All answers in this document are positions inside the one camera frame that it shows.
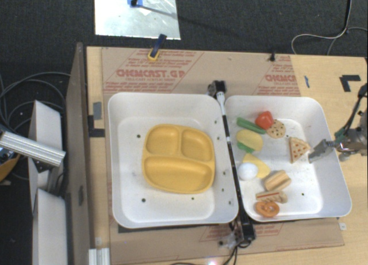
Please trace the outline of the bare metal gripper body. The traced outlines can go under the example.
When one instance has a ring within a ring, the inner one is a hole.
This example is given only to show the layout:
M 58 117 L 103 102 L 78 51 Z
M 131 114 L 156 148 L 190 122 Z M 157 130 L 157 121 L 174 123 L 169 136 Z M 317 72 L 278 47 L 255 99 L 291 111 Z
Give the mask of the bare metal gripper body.
M 367 129 L 363 127 L 339 129 L 335 133 L 334 148 L 344 155 L 367 155 Z

